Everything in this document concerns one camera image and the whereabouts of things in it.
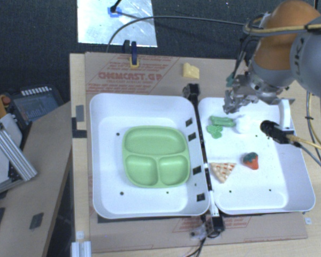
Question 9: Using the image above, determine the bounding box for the green ridged toy vegetable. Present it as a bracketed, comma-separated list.
[206, 124, 224, 139]

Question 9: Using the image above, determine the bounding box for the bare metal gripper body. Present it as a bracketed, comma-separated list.
[231, 73, 283, 105]

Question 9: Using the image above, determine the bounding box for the yellow cheese wedge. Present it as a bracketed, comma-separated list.
[182, 62, 201, 80]

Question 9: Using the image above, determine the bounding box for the red strawberry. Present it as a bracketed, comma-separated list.
[240, 152, 259, 170]

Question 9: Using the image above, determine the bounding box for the green pea pod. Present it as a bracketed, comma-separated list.
[209, 115, 237, 129]

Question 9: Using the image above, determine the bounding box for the pizza slice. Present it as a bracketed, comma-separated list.
[209, 162, 237, 184]

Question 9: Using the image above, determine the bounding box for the green divided plate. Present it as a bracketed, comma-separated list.
[121, 125, 192, 190]

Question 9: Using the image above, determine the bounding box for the white plastic tray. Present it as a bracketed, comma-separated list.
[197, 97, 317, 216]
[89, 93, 211, 220]

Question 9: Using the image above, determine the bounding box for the brown cardboard board red print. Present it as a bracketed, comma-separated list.
[84, 51, 309, 254]

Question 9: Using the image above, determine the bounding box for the thin black and white rod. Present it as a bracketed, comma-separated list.
[189, 91, 220, 217]

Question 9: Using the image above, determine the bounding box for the black cylinder on white bracket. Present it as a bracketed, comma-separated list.
[259, 97, 296, 145]

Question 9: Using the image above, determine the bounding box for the white round toy food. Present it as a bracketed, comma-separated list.
[235, 115, 254, 134]

